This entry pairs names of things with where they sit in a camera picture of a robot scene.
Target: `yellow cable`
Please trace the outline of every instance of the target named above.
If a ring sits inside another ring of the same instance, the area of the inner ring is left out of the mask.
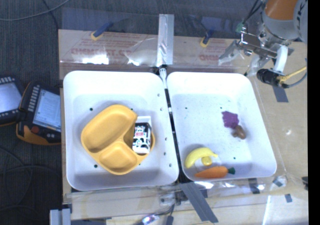
[[[288,80],[289,78],[291,78],[292,76],[297,75],[297,74],[299,74],[300,72],[305,71],[306,69],[307,69],[307,66],[304,66],[304,67],[298,69],[297,71],[292,72],[291,74],[280,75],[280,76],[277,77],[277,79],[279,80],[279,83],[280,83],[280,84],[283,84],[285,81],[287,81],[287,80]]]

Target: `device screen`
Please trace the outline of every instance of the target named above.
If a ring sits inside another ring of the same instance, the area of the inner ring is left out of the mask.
[[[60,96],[41,89],[33,123],[61,132]]]
[[[15,83],[0,84],[0,113],[17,109],[21,97]]]

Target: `toy purple object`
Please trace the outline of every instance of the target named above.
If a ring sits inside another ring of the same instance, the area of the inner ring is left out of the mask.
[[[235,129],[236,126],[239,124],[237,114],[231,113],[229,111],[223,111],[222,115],[224,127]]]

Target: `toy banana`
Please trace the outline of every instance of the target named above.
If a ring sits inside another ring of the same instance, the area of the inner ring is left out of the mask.
[[[197,161],[197,159],[201,158],[202,163],[205,166],[209,166],[212,164],[210,156],[213,156],[215,158],[218,157],[218,155],[216,153],[213,153],[212,150],[208,147],[196,148],[186,156],[184,165],[186,168],[190,168]]]

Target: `white tray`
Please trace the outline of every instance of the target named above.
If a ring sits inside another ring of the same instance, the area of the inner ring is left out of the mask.
[[[161,79],[147,72],[72,71],[63,80],[66,177],[76,190],[163,186],[175,182],[178,160]],[[109,173],[81,144],[85,125],[110,105],[122,104],[151,116],[155,146],[133,171]]]
[[[235,73],[173,72],[167,86],[184,174],[193,181],[216,181],[272,176],[277,162],[248,78]],[[246,138],[233,137],[222,112],[238,114]],[[218,154],[213,165],[234,167],[223,179],[199,179],[205,167],[200,160],[184,165],[192,150],[208,147]]]

